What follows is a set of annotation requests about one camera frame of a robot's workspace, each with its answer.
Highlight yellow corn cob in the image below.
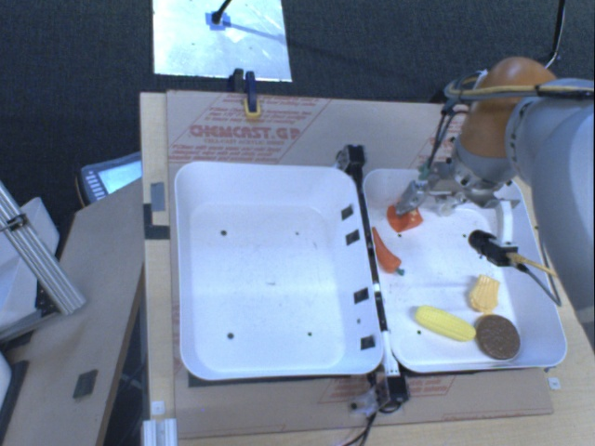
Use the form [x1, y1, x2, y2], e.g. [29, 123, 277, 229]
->
[414, 305, 478, 343]

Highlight white plastic tray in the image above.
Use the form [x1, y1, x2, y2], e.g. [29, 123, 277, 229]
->
[363, 168, 569, 374]
[174, 160, 386, 382]

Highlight orange pizza slice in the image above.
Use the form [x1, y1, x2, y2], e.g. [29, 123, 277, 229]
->
[386, 203, 425, 233]

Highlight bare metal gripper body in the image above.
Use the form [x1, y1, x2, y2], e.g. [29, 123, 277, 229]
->
[420, 161, 504, 216]

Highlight brown round biscuit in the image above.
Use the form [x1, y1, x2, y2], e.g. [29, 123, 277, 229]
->
[474, 313, 522, 361]

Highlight black block with thin wires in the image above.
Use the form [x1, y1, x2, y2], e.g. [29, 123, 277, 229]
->
[369, 373, 411, 413]
[336, 144, 367, 175]

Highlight thin black and white rod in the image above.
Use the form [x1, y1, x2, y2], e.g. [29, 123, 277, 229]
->
[349, 164, 402, 381]

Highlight yellow crinkled crisp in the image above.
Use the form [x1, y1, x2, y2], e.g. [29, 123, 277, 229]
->
[468, 273, 501, 315]

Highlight brown cardboard board red print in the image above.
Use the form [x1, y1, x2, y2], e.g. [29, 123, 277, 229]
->
[165, 89, 555, 439]

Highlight orange carrot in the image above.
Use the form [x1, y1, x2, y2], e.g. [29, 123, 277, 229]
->
[371, 226, 405, 277]

